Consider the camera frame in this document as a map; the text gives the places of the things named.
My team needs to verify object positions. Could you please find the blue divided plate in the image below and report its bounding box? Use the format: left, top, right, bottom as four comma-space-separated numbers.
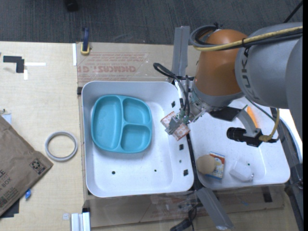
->
90, 94, 153, 154

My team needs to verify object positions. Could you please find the blue and white carton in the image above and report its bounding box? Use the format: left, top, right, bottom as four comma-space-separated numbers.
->
205, 152, 226, 180

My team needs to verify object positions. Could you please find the white tape ring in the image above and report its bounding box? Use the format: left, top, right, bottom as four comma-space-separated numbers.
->
45, 131, 78, 163

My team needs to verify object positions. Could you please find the tan round biscuit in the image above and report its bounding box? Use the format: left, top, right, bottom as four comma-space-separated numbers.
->
196, 154, 217, 175

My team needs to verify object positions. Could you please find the brown paper mailer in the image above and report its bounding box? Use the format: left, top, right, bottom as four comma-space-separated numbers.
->
0, 114, 54, 218

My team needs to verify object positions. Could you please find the clear plastic bottle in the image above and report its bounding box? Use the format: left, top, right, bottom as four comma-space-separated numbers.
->
229, 159, 255, 183

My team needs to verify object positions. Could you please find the orange and white packet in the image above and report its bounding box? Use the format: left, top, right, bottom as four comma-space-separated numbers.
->
160, 111, 191, 141

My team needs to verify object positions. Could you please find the white plastic tray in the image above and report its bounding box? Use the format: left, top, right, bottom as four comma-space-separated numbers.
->
187, 97, 291, 191
81, 80, 194, 198

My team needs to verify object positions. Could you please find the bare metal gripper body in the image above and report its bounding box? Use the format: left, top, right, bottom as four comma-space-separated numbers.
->
179, 95, 213, 125

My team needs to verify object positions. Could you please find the black cylinder on white bracket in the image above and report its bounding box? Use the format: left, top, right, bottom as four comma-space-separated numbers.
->
226, 106, 263, 148

